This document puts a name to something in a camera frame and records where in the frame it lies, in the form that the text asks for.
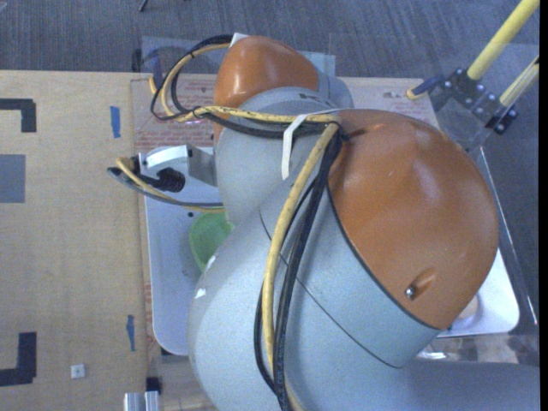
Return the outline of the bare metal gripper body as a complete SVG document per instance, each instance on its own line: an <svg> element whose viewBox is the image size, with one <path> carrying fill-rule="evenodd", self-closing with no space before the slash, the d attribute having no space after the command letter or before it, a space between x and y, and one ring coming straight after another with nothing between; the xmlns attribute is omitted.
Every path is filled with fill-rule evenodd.
<svg viewBox="0 0 548 411"><path fill-rule="evenodd" d="M188 174L209 186L217 186L215 154L211 147L187 146Z"/></svg>

